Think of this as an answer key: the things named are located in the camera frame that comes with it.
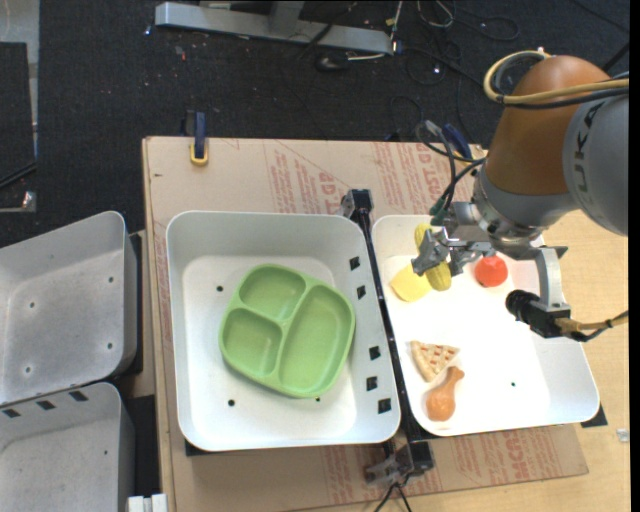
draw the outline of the black floor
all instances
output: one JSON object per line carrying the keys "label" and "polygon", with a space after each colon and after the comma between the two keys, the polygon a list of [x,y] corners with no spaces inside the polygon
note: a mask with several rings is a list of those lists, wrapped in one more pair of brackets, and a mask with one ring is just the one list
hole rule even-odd
{"label": "black floor", "polygon": [[[423,1],[424,21],[404,2],[405,53],[339,72],[315,69],[319,47],[157,28],[158,3],[42,2],[37,169],[0,190],[0,208],[35,190],[37,212],[0,213],[0,247],[111,209],[143,229],[141,140],[179,135],[187,109],[213,137],[414,140],[424,118],[488,147],[502,110],[479,84],[505,55],[541,46],[629,69],[629,0]],[[337,17],[351,4],[307,2],[301,17],[388,31],[398,2]],[[433,26],[439,5],[455,9],[448,29]],[[27,80],[24,47],[0,44],[0,184],[34,158]]]}

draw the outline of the red tomato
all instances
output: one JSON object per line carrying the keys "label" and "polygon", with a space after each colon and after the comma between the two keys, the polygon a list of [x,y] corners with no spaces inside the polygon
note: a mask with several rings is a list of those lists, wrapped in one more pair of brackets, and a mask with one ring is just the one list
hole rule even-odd
{"label": "red tomato", "polygon": [[476,264],[474,272],[478,282],[487,288],[501,285],[509,275],[507,264],[497,255],[482,258]]}

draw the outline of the cardboard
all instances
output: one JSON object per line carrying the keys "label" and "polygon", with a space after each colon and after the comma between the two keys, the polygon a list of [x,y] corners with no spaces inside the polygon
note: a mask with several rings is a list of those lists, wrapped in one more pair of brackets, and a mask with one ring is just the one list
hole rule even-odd
{"label": "cardboard", "polygon": [[[186,210],[336,213],[353,188],[371,190],[375,217],[426,214],[449,183],[448,161],[413,143],[209,139],[209,162],[197,167],[189,161],[190,142],[143,141],[161,481],[170,510],[373,510],[386,487],[366,484],[364,468],[384,459],[380,446],[187,454],[176,418],[165,230]],[[471,184],[470,177],[462,180],[456,199],[467,199]],[[563,266],[576,318],[598,320],[625,309],[626,240],[580,213],[557,226],[561,242],[552,243],[569,239],[577,247],[576,259]],[[599,293],[585,294],[585,278],[602,267],[606,279],[597,275],[594,284]],[[436,468],[405,488],[416,496],[415,510],[630,510],[629,445],[615,435],[629,426],[628,330],[612,329],[594,343],[587,352],[610,425],[435,439]],[[521,485],[532,481],[541,483]]]}

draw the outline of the green plate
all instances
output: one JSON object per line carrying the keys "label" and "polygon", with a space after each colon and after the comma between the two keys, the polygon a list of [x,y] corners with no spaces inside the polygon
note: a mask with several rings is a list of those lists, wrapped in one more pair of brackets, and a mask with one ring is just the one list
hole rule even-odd
{"label": "green plate", "polygon": [[351,302],[336,288],[280,265],[247,273],[225,310],[219,344],[238,372],[285,395],[329,390],[355,331]]}

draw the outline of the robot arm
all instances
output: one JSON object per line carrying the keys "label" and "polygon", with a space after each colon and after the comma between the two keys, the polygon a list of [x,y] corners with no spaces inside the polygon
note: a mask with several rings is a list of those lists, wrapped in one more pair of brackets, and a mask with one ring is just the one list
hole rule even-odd
{"label": "robot arm", "polygon": [[[539,62],[513,96],[493,91],[504,66],[531,57]],[[628,77],[611,80],[576,57],[521,52],[494,65],[485,90],[510,108],[476,176],[472,200],[451,202],[436,213],[442,230],[425,237],[414,271],[429,271],[446,256],[454,276],[467,263],[496,251],[516,260],[532,259],[540,296],[515,290],[507,309],[543,337],[566,335],[575,327],[560,277],[559,259],[566,248],[541,246],[539,236],[578,208],[627,236]]]}

